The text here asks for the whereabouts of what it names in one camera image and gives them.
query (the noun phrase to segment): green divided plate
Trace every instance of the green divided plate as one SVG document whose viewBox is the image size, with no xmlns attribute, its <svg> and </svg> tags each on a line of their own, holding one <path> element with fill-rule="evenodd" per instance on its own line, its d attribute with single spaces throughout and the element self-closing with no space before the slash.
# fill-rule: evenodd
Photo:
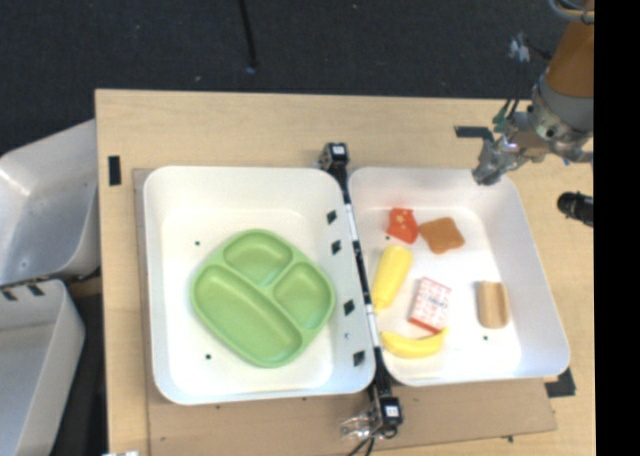
<svg viewBox="0 0 640 456">
<path fill-rule="evenodd" d="M 333 312 L 335 292 L 306 255 L 268 230 L 236 234 L 191 285 L 191 303 L 228 347 L 260 367 L 298 357 Z"/>
</svg>

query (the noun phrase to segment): white and red box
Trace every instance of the white and red box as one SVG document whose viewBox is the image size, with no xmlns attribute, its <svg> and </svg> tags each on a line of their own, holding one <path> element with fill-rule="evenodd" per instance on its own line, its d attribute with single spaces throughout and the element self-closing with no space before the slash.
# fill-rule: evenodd
<svg viewBox="0 0 640 456">
<path fill-rule="evenodd" d="M 451 289 L 430 278 L 422 278 L 413 301 L 409 322 L 432 332 L 447 326 Z"/>
</svg>

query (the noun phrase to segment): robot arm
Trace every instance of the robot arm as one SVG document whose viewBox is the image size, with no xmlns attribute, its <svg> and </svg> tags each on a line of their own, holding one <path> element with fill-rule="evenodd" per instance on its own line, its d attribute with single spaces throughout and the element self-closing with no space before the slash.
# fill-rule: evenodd
<svg viewBox="0 0 640 456">
<path fill-rule="evenodd" d="M 593 154 L 582 147 L 593 136 L 595 0 L 583 7 L 570 0 L 549 1 L 569 24 L 533 88 L 529 109 L 503 109 L 494 118 L 502 135 L 484 141 L 473 170 L 478 184 L 494 184 L 504 173 L 528 161 L 540 162 L 548 153 L 575 163 L 592 162 Z"/>
</svg>

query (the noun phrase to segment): wooden table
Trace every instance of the wooden table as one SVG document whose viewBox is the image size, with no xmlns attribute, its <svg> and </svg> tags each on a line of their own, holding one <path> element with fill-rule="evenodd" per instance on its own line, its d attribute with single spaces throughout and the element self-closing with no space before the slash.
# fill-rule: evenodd
<svg viewBox="0 0 640 456">
<path fill-rule="evenodd" d="M 98 90 L 96 119 L 109 450 L 141 454 L 347 454 L 341 416 L 366 401 L 300 398 L 180 407 L 145 360 L 133 173 L 168 164 L 311 166 L 345 142 L 350 167 L 473 168 L 499 100 Z M 593 191 L 588 165 L 549 156 L 516 184 L 571 347 L 577 393 L 549 400 L 542 379 L 395 387 L 407 421 L 376 452 L 393 456 L 595 454 L 593 229 L 565 219 L 566 191 Z M 512 442 L 501 438 L 515 436 Z"/>
</svg>

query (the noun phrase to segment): yellow banana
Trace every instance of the yellow banana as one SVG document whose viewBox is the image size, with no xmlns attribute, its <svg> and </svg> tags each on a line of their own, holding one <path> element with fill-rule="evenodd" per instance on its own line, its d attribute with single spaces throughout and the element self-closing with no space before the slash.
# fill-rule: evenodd
<svg viewBox="0 0 640 456">
<path fill-rule="evenodd" d="M 403 246 L 387 246 L 382 252 L 371 289 L 371 301 L 376 312 L 391 305 L 412 263 L 413 254 Z"/>
<path fill-rule="evenodd" d="M 435 355 L 442 349 L 444 338 L 449 331 L 443 328 L 435 335 L 429 335 L 420 339 L 411 339 L 393 332 L 382 332 L 380 338 L 384 348 L 396 356 L 402 358 L 424 358 Z"/>
</svg>

